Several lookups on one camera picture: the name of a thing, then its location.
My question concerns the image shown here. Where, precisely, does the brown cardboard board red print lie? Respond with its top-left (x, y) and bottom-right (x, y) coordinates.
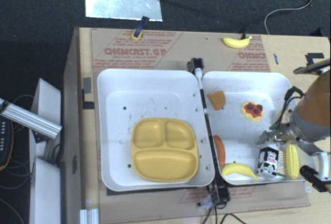
top-left (91, 28), bottom-right (311, 212)

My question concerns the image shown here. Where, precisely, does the orange carrot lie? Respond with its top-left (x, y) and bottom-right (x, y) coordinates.
top-left (213, 135), bottom-right (227, 168)

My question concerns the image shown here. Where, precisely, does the yellow corn cob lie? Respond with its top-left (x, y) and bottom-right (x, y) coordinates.
top-left (285, 143), bottom-right (300, 180)

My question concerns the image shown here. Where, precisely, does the black cylinder on white bracket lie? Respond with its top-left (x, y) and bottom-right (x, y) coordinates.
top-left (297, 141), bottom-right (331, 193)

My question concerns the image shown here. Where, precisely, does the thin black and white rod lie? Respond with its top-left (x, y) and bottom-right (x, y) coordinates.
top-left (195, 68), bottom-right (222, 188)

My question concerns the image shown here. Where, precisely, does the yellow divided plate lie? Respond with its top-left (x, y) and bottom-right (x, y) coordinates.
top-left (131, 117), bottom-right (200, 183)

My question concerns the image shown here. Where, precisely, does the cow print milk carton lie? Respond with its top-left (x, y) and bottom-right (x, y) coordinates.
top-left (256, 145), bottom-right (287, 180)

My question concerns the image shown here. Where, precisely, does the yellow banana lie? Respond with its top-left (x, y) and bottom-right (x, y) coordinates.
top-left (222, 35), bottom-right (253, 50)
top-left (221, 162), bottom-right (260, 182)

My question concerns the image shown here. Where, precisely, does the yellow pizza slice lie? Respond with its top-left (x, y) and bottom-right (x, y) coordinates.
top-left (240, 100), bottom-right (265, 123)

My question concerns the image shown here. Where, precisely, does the white plastic tray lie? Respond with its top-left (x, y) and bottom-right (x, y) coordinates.
top-left (97, 68), bottom-right (216, 192)
top-left (201, 70), bottom-right (319, 185)

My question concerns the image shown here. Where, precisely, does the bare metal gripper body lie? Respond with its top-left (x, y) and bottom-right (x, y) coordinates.
top-left (268, 124), bottom-right (303, 145)

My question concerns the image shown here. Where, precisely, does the orange bread slice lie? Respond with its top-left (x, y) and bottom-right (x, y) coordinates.
top-left (207, 90), bottom-right (226, 111)

